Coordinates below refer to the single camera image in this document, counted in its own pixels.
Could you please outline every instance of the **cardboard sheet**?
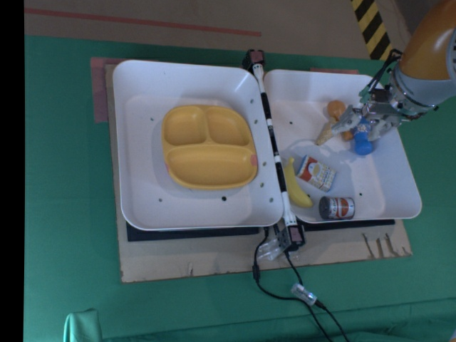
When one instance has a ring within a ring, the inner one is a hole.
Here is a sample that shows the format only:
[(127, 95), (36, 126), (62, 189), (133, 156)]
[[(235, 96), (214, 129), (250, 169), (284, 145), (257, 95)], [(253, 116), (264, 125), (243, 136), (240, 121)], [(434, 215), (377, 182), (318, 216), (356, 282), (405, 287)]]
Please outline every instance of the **cardboard sheet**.
[[(226, 237), (129, 242), (119, 199), (117, 141), (113, 97), (115, 63), (104, 61), (106, 108), (113, 159), (120, 277), (123, 283), (251, 272), (254, 250), (263, 233)], [(103, 100), (98, 91), (97, 100)], [(295, 266), (368, 261), (412, 255), (403, 221), (375, 227), (318, 230), (306, 233), (306, 244), (291, 254)], [(284, 256), (259, 263), (261, 269), (287, 268)]]

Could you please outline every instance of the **yellow plate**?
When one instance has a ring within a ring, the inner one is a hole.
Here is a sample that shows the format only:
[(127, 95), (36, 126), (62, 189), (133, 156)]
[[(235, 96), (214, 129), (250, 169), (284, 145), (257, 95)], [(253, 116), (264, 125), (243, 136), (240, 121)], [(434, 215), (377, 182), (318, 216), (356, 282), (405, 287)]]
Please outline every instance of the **yellow plate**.
[(250, 128), (240, 114), (229, 108), (173, 108), (163, 118), (162, 146), (171, 178), (183, 187), (241, 187), (257, 174), (257, 153)]

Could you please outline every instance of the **toy banana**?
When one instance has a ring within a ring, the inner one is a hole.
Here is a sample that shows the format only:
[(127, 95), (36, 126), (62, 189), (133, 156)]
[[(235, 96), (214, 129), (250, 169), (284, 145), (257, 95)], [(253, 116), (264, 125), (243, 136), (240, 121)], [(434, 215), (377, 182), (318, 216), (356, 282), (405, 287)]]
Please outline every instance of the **toy banana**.
[(314, 204), (311, 198), (301, 189), (297, 180), (296, 174), (294, 173), (293, 168), (294, 158), (290, 157), (288, 163), (284, 167), (286, 188), (288, 190), (288, 195), (290, 196), (291, 201), (298, 205), (299, 207), (309, 208)]

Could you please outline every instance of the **green table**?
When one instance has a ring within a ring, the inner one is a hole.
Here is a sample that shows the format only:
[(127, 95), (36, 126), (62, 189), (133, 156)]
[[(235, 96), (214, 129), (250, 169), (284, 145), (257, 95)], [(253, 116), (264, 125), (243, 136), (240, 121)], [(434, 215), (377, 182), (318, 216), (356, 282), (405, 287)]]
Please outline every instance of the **green table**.
[[(244, 54), (25, 37), (25, 341), (62, 341), (67, 315), (90, 308), (107, 341), (320, 341), (307, 309), (264, 295), (250, 273), (120, 282), (110, 138), (108, 124), (93, 119), (90, 58), (238, 67)], [(267, 70), (373, 75), (381, 66), (268, 52), (266, 59)], [(405, 221), (413, 256), (300, 269), (348, 333), (389, 331), (412, 341), (429, 333), (426, 341), (445, 341), (456, 328), (455, 114), (456, 100), (448, 100), (400, 128), (423, 200), (421, 214)], [(289, 269), (264, 272), (261, 280), (282, 295), (295, 282)], [(329, 333), (338, 332), (326, 314), (317, 315)]]

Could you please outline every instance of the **concrete floor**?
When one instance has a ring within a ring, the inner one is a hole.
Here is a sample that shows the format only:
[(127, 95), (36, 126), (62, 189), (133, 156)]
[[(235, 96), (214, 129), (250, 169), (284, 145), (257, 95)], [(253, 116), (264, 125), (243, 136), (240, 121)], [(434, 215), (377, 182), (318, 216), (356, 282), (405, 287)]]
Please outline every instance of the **concrete floor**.
[[(403, 50), (439, 0), (375, 0)], [(25, 34), (369, 58), (351, 0), (24, 0)]]

